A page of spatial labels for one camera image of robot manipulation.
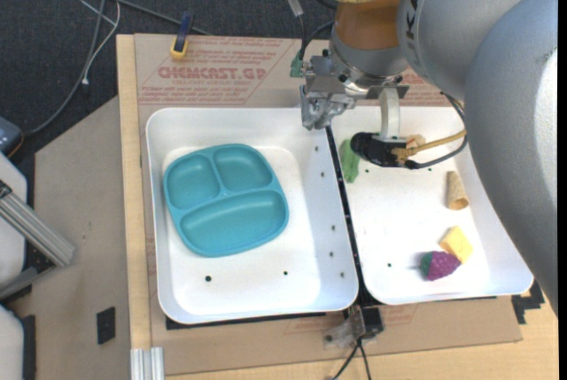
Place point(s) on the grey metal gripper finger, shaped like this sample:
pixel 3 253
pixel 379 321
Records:
pixel 333 110
pixel 310 114

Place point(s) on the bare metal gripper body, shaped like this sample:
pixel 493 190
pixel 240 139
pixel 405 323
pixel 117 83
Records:
pixel 325 79

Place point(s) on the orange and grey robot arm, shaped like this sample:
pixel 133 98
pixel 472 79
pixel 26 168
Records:
pixel 487 37

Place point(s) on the green toy vegetable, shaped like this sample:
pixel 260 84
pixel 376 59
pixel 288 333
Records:
pixel 350 165

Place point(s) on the beige toy food piece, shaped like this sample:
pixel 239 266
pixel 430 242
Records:
pixel 415 140

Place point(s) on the brown cardboard board red print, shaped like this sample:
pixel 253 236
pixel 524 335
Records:
pixel 212 72

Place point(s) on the blue divided plate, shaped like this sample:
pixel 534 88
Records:
pixel 230 219

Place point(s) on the white plastic tray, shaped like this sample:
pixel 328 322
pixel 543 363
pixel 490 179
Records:
pixel 248 281
pixel 398 227

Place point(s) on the tan toy waffle cone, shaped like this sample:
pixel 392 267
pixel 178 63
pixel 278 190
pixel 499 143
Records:
pixel 456 194

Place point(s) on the yellow toy cheese wedge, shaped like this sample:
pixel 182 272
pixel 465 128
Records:
pixel 458 243

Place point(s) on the purple toy grapes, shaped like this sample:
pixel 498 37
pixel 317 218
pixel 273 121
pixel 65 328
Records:
pixel 440 265

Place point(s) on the black cylinder on white bracket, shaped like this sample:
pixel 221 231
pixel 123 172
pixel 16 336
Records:
pixel 376 150

